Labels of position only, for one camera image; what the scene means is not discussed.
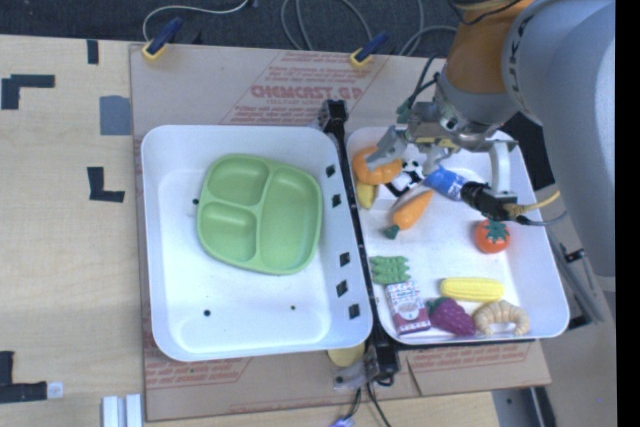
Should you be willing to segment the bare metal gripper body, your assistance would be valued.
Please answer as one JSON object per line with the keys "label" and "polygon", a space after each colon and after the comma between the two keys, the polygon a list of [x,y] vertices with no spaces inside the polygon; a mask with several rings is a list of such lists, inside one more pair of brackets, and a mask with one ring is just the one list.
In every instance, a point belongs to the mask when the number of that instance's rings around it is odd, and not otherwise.
{"label": "bare metal gripper body", "polygon": [[480,152],[488,149],[488,140],[499,127],[469,120],[448,106],[442,111],[436,102],[418,102],[409,111],[405,139],[418,147]]}

